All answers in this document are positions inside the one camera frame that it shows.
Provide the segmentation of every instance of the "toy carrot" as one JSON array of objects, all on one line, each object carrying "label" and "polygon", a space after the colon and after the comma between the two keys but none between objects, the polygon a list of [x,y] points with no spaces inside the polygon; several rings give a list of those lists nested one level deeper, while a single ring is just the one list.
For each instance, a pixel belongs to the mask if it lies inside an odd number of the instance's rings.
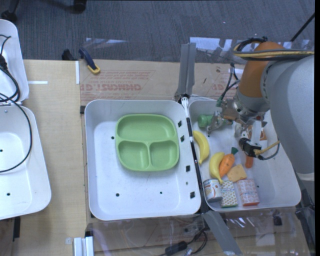
[{"label": "toy carrot", "polygon": [[219,165],[219,174],[222,178],[227,172],[230,171],[232,165],[235,163],[235,154],[238,152],[238,149],[235,147],[231,148],[231,153],[224,155],[220,165]]}]

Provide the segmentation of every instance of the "black cable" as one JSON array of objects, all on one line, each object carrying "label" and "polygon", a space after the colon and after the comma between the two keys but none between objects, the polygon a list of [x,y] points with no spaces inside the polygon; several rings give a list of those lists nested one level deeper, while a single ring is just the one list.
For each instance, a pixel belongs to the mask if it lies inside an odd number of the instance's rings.
[{"label": "black cable", "polygon": [[238,56],[246,61],[283,61],[292,59],[302,59],[310,55],[314,55],[314,51],[306,51],[300,49],[268,49],[256,51],[242,51],[246,45],[252,43],[264,43],[267,41],[266,37],[263,38],[249,38],[238,43],[232,48],[235,56]]},{"label": "black cable", "polygon": [[[2,72],[4,72],[12,80],[12,82],[13,82],[13,84],[15,86],[14,94],[12,96],[10,96],[10,97],[7,97],[7,99],[12,100],[12,101],[18,101],[20,99],[20,89],[19,89],[18,82],[16,81],[16,79],[9,72],[6,59],[2,55],[5,43],[9,38],[11,38],[11,36],[6,36],[6,35],[3,35],[3,34],[0,34],[0,36],[5,37],[5,40],[2,43],[1,51],[0,51],[0,70]],[[2,100],[0,100],[0,103],[4,103],[6,101],[7,100],[2,99]]]},{"label": "black cable", "polygon": [[[14,86],[15,86],[15,92],[13,95],[11,95],[10,97],[7,97],[7,99],[11,100],[11,101],[18,101],[20,99],[20,89],[19,89],[19,85],[18,85],[18,82],[16,81],[16,79],[11,75],[11,73],[9,72],[9,70],[5,70],[3,69],[2,66],[0,66],[0,70],[2,72],[4,72],[13,82]],[[0,100],[0,103],[4,103],[8,100]]]},{"label": "black cable", "polygon": [[276,147],[276,151],[275,151],[274,154],[272,154],[272,155],[270,155],[270,156],[268,156],[268,157],[263,157],[262,155],[259,155],[257,158],[258,158],[259,160],[269,160],[269,159],[271,159],[271,158],[274,158],[274,157],[278,154],[279,149],[280,149],[280,143],[278,143],[278,145],[277,145],[277,147]]},{"label": "black cable", "polygon": [[306,21],[306,23],[299,29],[299,31],[292,37],[290,42],[296,40],[296,38],[300,35],[300,33],[306,28],[306,26],[313,20],[315,17],[315,12],[311,15],[311,17]]},{"label": "black cable", "polygon": [[3,49],[4,49],[5,43],[6,43],[6,41],[7,41],[9,38],[11,38],[11,35],[6,36],[6,35],[4,35],[4,34],[0,34],[0,37],[4,37],[4,38],[5,38],[5,40],[4,40],[3,43],[2,43],[1,51],[0,51],[0,55],[2,55],[2,51],[3,51]]},{"label": "black cable", "polygon": [[28,149],[28,152],[26,153],[25,157],[18,164],[16,164],[15,166],[10,167],[10,168],[5,169],[5,170],[0,170],[0,173],[5,173],[5,172],[11,171],[11,170],[17,168],[18,166],[20,166],[24,161],[26,161],[26,159],[30,155],[31,149],[32,149],[32,128],[31,128],[31,123],[30,123],[29,117],[28,117],[27,113],[23,110],[23,108],[21,106],[19,106],[19,104],[17,104],[14,100],[9,99],[6,95],[2,94],[1,92],[0,92],[0,95],[2,97],[4,97],[4,98],[0,97],[1,99],[4,99],[6,101],[10,100],[12,103],[14,103],[22,111],[22,113],[24,114],[24,116],[25,116],[25,118],[26,118],[26,120],[28,122],[29,134],[30,134],[30,145],[29,145],[29,149]]},{"label": "black cable", "polygon": [[197,250],[195,250],[195,251],[193,251],[193,252],[191,253],[192,255],[200,252],[203,248],[205,248],[205,246],[206,246],[206,244],[207,244],[207,242],[208,242],[208,236],[207,236],[207,234],[206,234],[206,232],[205,232],[206,230],[207,230],[207,228],[201,229],[197,234],[195,234],[195,236],[193,237],[193,239],[192,239],[190,242],[187,243],[187,244],[189,245],[189,244],[191,244],[192,242],[195,242],[196,240],[198,240],[202,234],[204,235],[204,241],[203,241],[203,243],[200,245],[200,247],[199,247]]},{"label": "black cable", "polygon": [[205,231],[207,231],[207,230],[209,230],[209,228],[207,228],[207,227],[201,229],[198,233],[196,233],[196,234],[194,235],[194,237],[192,238],[191,241],[189,241],[189,242],[182,241],[182,242],[180,242],[180,243],[173,244],[173,245],[171,245],[171,246],[169,246],[169,247],[167,247],[167,248],[165,249],[165,251],[166,251],[166,252],[169,252],[169,253],[163,253],[163,254],[160,254],[160,255],[157,255],[157,256],[173,255],[173,254],[179,252],[179,250],[181,251],[181,248],[178,249],[178,246],[177,246],[177,245],[179,245],[179,244],[184,244],[183,248],[186,248],[187,245],[189,245],[189,244],[197,241],[197,240],[201,237],[201,235],[203,234],[203,235],[204,235],[204,241],[203,241],[203,243],[200,245],[200,247],[199,247],[197,250],[193,251],[191,254],[193,255],[193,254],[196,254],[196,253],[200,252],[200,251],[206,246],[206,244],[207,244],[207,242],[208,242],[208,236],[207,236],[207,234],[206,234],[206,232],[205,232]]},{"label": "black cable", "polygon": [[[233,86],[235,86],[236,84],[238,84],[240,82],[240,80],[238,79],[237,75],[236,75],[236,68],[235,68],[235,64],[233,63],[230,63],[230,66],[231,66],[231,70],[230,70],[230,76],[229,76],[229,80],[226,84],[226,87],[223,91],[223,93],[221,94],[220,96],[220,99],[223,100],[223,98],[225,97],[227,91],[229,91]],[[231,82],[231,78],[232,76],[235,77],[236,81],[230,85],[230,82]]]}]

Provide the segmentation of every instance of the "yellow banana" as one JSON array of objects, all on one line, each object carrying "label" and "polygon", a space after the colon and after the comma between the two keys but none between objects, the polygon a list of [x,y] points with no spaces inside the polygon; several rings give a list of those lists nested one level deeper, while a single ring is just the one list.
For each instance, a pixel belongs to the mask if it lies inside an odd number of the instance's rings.
[{"label": "yellow banana", "polygon": [[215,153],[209,162],[209,171],[210,175],[213,178],[218,179],[219,183],[222,184],[224,181],[221,179],[220,174],[219,174],[219,165],[224,158],[225,153],[224,152],[217,152]]},{"label": "yellow banana", "polygon": [[206,136],[204,136],[204,134],[201,131],[194,130],[192,133],[193,133],[193,138],[195,142],[199,146],[200,157],[198,162],[201,165],[202,162],[206,160],[209,156],[209,153],[210,153],[209,143]]}]

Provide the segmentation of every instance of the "toy sink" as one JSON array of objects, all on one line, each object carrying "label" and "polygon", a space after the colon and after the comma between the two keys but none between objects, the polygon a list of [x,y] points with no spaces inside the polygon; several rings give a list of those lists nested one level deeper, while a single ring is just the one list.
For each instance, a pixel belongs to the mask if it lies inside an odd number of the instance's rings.
[{"label": "toy sink", "polygon": [[84,117],[88,201],[95,217],[110,221],[197,212],[201,196],[181,104],[98,99],[85,107]]},{"label": "toy sink", "polygon": [[[212,115],[216,110],[216,100],[191,101],[188,106],[191,129],[206,134],[198,126],[198,116]],[[215,152],[229,153],[232,147],[239,148],[235,123],[213,130],[207,138],[209,158],[199,166],[199,182],[186,112],[178,102],[98,99],[86,106],[84,116],[89,208],[103,221],[196,213],[202,202],[199,183],[211,179],[210,157]],[[266,113],[265,120],[264,131],[272,144],[277,136],[270,113]],[[195,154],[199,156],[197,144]],[[239,151],[235,163],[245,166],[245,157]],[[242,206],[234,185],[237,206],[223,208],[219,202],[207,202],[205,198],[209,208],[234,212],[292,207],[300,202],[300,187],[282,147],[270,160],[254,160],[252,168],[245,171],[248,179],[255,180],[260,203]]]},{"label": "toy sink", "polygon": [[[21,105],[23,100],[28,98],[29,88],[18,31],[11,22],[0,19],[0,34],[11,36],[3,46],[2,55],[8,70],[18,83],[20,99],[17,104]],[[0,36],[0,45],[5,39]],[[2,71],[0,81],[0,97],[4,99],[4,95],[13,95],[14,84]],[[21,109],[10,100],[0,103],[0,220],[41,211],[51,200],[51,188],[36,119],[30,109],[24,106],[21,106]],[[32,146],[28,155],[30,129]]]},{"label": "toy sink", "polygon": [[115,132],[118,158],[130,170],[162,171],[178,162],[177,130],[164,115],[125,115],[118,120]]}]

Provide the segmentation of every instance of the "tin can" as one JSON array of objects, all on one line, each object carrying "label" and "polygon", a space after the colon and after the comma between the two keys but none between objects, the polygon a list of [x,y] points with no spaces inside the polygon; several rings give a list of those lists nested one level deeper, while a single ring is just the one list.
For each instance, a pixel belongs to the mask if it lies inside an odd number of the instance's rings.
[{"label": "tin can", "polygon": [[220,201],[222,199],[219,181],[215,178],[207,179],[203,182],[205,198],[208,203]]}]

